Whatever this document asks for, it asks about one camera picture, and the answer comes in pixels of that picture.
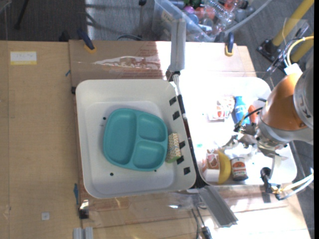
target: soda can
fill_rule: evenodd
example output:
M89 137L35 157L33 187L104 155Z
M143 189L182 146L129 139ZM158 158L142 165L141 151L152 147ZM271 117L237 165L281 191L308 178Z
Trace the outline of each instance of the soda can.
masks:
M235 157L230 160L230 163L234 181L244 181L248 179L245 159L243 157Z

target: dark floor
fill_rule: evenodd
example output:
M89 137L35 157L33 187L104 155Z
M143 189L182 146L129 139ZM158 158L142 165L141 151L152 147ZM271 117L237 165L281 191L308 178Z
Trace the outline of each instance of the dark floor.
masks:
M249 49L256 72L262 75L271 65L271 61L257 52L258 46L267 38L273 38L284 26L287 18L297 9L303 0L272 0L255 17L235 31L235 42ZM92 39L116 40L123 34L139 35L144 40L156 40L151 31L154 12L154 0L147 0L144 6L143 25L140 28L139 0L29 0L21 21L20 30L14 29L24 0L12 0L0 15L0 39L27 41L58 41L63 31L71 39L78 39L76 30L81 27L88 31ZM305 13L299 23L309 25L314 30L314 5ZM300 60L304 69L309 52ZM284 76L277 70L267 79L273 87ZM310 173L314 167L314 148L307 143L292 143L295 159L298 163L296 180ZM314 183L298 194L311 238L315 238L314 221Z

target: clear plastic bin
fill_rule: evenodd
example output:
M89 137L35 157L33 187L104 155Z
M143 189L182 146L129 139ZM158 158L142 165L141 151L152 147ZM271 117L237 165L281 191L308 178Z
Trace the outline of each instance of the clear plastic bin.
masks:
M239 23L233 21L233 23L224 30L225 35L228 35L229 32L234 32L240 28L243 24L259 13L271 0L247 1L249 6L254 7L255 11ZM196 24L184 11L173 5L171 1L155 0L152 31L157 35L159 40L170 40L171 22L179 18L184 18L186 21L186 41L215 41L216 36L208 35L205 29Z

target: yellow sticker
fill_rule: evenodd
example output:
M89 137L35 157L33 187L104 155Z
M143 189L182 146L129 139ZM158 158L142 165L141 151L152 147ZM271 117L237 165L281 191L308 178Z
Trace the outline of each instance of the yellow sticker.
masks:
M36 51L12 51L10 61L12 65L36 65Z

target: white tray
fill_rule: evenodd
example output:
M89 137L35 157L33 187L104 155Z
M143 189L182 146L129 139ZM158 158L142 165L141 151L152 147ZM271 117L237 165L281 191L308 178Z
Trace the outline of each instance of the white tray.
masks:
M186 131L174 87L161 79L87 80L76 88L76 105L84 186L96 198L185 190L196 180ZM103 134L110 113L131 108L160 117L168 134L178 133L184 161L156 171L136 171L111 164L103 155ZM173 114L180 117L173 120Z
M179 85L199 168L202 166L202 159L206 157L206 149L223 146L232 135L236 134L233 131L234 121L232 117L224 122L207 121L205 116L211 109L210 105L224 96L243 96L247 104L253 104L255 108L259 108L265 103L257 99L267 99L271 92L268 84L262 79L256 77L216 77L214 73L209 71L195 74L194 71L184 70L181 72ZM236 182L230 176L225 182L226 185L264 184L260 176L260 170L263 167L272 168L273 160L261 152L252 154L250 150L249 148L242 148L239 155L235 153L236 156L245 158L249 178L245 181ZM277 152L288 159L281 161L280 168L276 171L276 182L292 182L297 175L297 167L291 148L288 145Z

